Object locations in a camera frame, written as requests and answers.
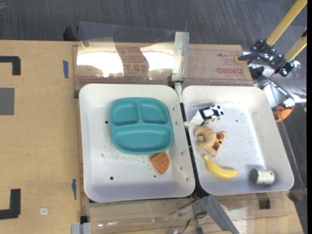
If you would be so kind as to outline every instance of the teal divided plate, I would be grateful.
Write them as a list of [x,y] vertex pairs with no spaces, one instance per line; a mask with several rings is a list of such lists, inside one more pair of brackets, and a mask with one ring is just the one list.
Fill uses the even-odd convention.
[[113,143],[126,154],[157,154],[174,139],[168,111],[156,99],[119,99],[110,109],[109,120]]

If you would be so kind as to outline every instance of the yellow rod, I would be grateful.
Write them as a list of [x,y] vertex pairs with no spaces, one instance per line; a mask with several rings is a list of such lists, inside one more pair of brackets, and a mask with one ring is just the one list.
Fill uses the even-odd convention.
[[291,49],[285,54],[284,59],[287,61],[292,61],[300,52],[307,46],[307,37],[301,37]]
[[266,39],[266,44],[273,46],[280,36],[284,33],[287,27],[292,23],[292,21],[298,16],[300,11],[307,5],[308,0],[297,0],[287,14],[284,16],[282,21],[273,30],[270,36]]

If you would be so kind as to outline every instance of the wooden tabletop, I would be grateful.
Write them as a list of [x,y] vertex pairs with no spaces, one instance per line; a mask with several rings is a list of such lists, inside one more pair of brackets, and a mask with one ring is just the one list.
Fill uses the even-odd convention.
[[[73,55],[76,45],[65,41],[0,40],[1,56],[21,60],[20,75],[12,75],[12,63],[0,62],[0,88],[14,89],[13,113],[0,115],[2,213],[12,209],[10,197],[18,200],[12,198],[11,190],[20,190],[18,217],[7,215],[1,219],[1,233],[70,233],[71,225],[80,222],[82,193]],[[269,198],[272,207],[266,210],[258,208],[256,195],[218,200],[240,233],[303,233],[287,192]],[[204,233],[230,233],[221,232],[209,216],[199,224]],[[184,233],[194,233],[195,227],[192,220]],[[167,232],[168,228],[135,233]]]

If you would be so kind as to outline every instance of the yellow toy banana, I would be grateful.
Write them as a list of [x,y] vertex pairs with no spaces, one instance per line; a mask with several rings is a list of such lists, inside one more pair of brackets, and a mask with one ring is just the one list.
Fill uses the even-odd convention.
[[234,169],[224,169],[219,167],[216,163],[212,162],[210,159],[208,159],[207,156],[204,156],[204,159],[207,161],[207,168],[209,172],[212,174],[225,179],[234,178],[238,171]]

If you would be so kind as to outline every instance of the white square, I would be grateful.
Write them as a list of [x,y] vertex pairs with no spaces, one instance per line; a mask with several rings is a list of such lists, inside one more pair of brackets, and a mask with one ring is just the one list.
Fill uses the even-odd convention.
[[48,214],[49,214],[49,207],[40,208],[40,215],[48,215]]

